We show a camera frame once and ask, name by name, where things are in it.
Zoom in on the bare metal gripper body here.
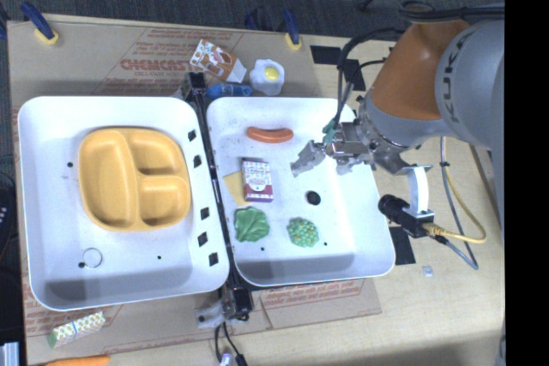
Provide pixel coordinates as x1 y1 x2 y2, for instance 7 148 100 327
324 121 407 176

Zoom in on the orange sausage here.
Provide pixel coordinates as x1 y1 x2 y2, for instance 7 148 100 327
245 125 295 144

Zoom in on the red and white carton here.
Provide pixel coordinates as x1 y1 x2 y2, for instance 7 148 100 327
240 158 275 203

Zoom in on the white plastic tray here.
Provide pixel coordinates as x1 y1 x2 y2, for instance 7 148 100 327
205 96 396 288
16 95 231 312

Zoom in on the green peas cluster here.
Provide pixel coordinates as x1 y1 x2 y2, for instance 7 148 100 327
286 217 321 249

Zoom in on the yellow cheese slice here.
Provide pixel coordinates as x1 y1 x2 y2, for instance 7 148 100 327
221 171 245 207

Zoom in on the green lettuce leaf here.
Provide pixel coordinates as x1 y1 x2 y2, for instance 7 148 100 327
233 206 271 243

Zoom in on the white fried egg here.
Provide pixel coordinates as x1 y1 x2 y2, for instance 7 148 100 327
249 57 287 97

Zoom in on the thin black rod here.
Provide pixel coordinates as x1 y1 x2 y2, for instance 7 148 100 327
193 89 241 292

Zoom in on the blue bottle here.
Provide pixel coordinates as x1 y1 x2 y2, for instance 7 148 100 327
204 82 254 101

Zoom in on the orange and white carton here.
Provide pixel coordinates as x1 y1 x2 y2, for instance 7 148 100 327
189 39 248 84

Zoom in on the yellow divided plate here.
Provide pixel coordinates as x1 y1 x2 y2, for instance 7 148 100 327
77 126 193 233

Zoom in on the brown cardboard board red print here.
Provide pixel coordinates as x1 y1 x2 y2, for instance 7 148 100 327
6 12 383 366

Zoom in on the orange carrot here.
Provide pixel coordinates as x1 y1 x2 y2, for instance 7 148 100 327
44 354 112 366

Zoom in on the black cylinder on white bracket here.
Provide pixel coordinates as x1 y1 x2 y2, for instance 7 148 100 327
377 164 437 239

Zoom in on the black block with thin wires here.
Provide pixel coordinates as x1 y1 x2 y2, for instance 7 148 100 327
219 285 255 321
187 71 208 100

